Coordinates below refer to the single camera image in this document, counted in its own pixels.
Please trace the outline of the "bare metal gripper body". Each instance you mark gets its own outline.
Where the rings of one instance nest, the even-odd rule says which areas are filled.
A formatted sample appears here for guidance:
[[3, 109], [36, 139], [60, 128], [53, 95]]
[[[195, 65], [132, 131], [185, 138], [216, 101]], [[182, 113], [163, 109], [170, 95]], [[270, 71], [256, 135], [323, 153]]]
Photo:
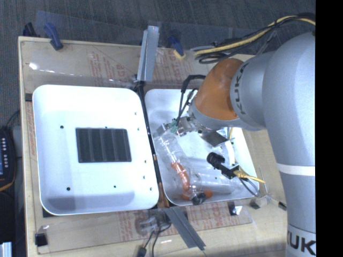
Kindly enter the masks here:
[[205, 127], [194, 117], [184, 116], [177, 122], [175, 134], [185, 136], [189, 132], [202, 133], [204, 130]]

